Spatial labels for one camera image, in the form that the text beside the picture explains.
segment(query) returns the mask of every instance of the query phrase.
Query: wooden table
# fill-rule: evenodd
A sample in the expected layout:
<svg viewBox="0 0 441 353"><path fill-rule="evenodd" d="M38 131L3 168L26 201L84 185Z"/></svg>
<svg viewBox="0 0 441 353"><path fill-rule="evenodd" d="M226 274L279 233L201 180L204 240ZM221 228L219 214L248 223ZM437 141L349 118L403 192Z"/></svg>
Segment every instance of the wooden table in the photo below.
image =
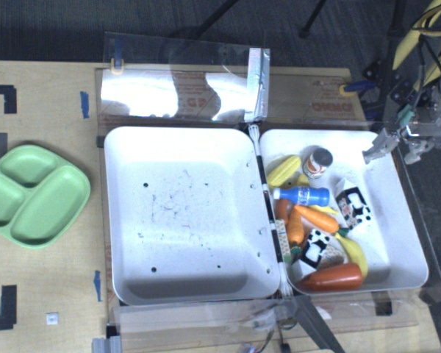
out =
<svg viewBox="0 0 441 353"><path fill-rule="evenodd" d="M105 336L107 266L96 146L95 71L101 67L98 63L0 62L0 85L14 85L18 91L17 114L4 114L0 96L0 132L8 134L8 149L24 143L51 149L81 168L92 187L75 223L49 247L25 249L0 235L0 291L2 285L18 289L17 324L0 331L0 353L91 352L92 339ZM82 114L81 92L89 97L88 118ZM93 284L95 271L101 273L101 302ZM415 325L337 333L338 341L347 352L441 352L429 310L414 298ZM59 313L59 323L47 325L47 313ZM308 337L289 342L294 352L317 349ZM265 350L278 351L276 344ZM238 345L180 352L238 352Z"/></svg>

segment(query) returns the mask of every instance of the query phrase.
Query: wooden surface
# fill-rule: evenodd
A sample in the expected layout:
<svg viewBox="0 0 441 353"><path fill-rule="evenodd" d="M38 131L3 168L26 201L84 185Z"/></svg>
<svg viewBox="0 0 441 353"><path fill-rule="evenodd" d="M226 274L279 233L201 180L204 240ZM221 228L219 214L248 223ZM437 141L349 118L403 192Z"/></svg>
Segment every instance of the wooden surface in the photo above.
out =
<svg viewBox="0 0 441 353"><path fill-rule="evenodd" d="M91 352L92 339L105 335L107 278L100 154L96 148L95 69L100 66L0 62L0 84L14 85L18 90L16 115L4 115L0 97L0 132L8 133L8 149L24 143L51 149L81 168L92 186L90 199L75 223L48 248L21 248L0 235L0 290L2 285L18 286L18 322L14 329L0 331L0 353ZM324 75L331 76L329 71ZM89 96L87 119L83 119L80 92ZM101 272L102 302L98 302L93 284L95 271ZM337 339L347 352L441 352L427 306L419 299L414 306L415 323L410 326L338 333ZM47 326L46 314L53 312L59 313L60 322ZM308 337L294 338L290 343L293 352L317 349ZM179 352L238 349L232 345ZM270 344L265 352L279 352L277 344Z"/></svg>

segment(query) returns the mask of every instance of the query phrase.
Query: green plate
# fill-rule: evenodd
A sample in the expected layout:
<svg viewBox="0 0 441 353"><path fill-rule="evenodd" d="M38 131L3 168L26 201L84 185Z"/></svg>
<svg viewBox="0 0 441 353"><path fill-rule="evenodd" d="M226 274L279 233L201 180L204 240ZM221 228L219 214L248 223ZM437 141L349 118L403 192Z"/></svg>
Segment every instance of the green plate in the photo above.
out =
<svg viewBox="0 0 441 353"><path fill-rule="evenodd" d="M55 242L90 196L90 181L75 165L35 145L0 159L0 234L23 247Z"/></svg>

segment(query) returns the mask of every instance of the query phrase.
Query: dark floor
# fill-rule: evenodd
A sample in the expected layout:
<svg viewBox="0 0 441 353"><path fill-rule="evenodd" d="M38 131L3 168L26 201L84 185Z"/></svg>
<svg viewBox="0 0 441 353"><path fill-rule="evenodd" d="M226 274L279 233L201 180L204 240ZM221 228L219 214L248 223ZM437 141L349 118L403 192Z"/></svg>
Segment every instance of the dark floor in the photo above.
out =
<svg viewBox="0 0 441 353"><path fill-rule="evenodd" d="M225 0L0 0L0 60L101 62L104 33L167 37L198 26ZM345 67L354 79L387 53L395 0L328 0L301 39L319 0L240 0L202 40L263 46L272 65ZM397 24L406 32L431 0L408 0ZM417 55L399 73L415 80ZM363 97L363 106L376 93ZM408 167L417 206L441 270L441 149ZM431 306L441 337L441 302Z"/></svg>

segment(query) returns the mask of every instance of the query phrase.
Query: orange carrot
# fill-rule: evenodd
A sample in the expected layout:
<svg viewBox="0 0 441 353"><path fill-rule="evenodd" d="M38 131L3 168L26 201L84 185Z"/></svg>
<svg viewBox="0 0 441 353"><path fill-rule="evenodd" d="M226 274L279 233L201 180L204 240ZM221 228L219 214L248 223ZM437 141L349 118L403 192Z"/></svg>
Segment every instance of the orange carrot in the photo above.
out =
<svg viewBox="0 0 441 353"><path fill-rule="evenodd" d="M294 205L293 210L297 210L306 220L310 221L324 232L334 233L340 228L337 220L319 210L313 210L312 208L304 207L303 205Z"/></svg>
<svg viewBox="0 0 441 353"><path fill-rule="evenodd" d="M289 215L287 214L287 208L289 207L290 201L287 199L280 199L276 202L276 218L284 221L284 225L287 226L289 221Z"/></svg>
<svg viewBox="0 0 441 353"><path fill-rule="evenodd" d="M291 246L299 246L304 240L304 226L302 216L295 208L289 214L289 222L286 225L287 240Z"/></svg>

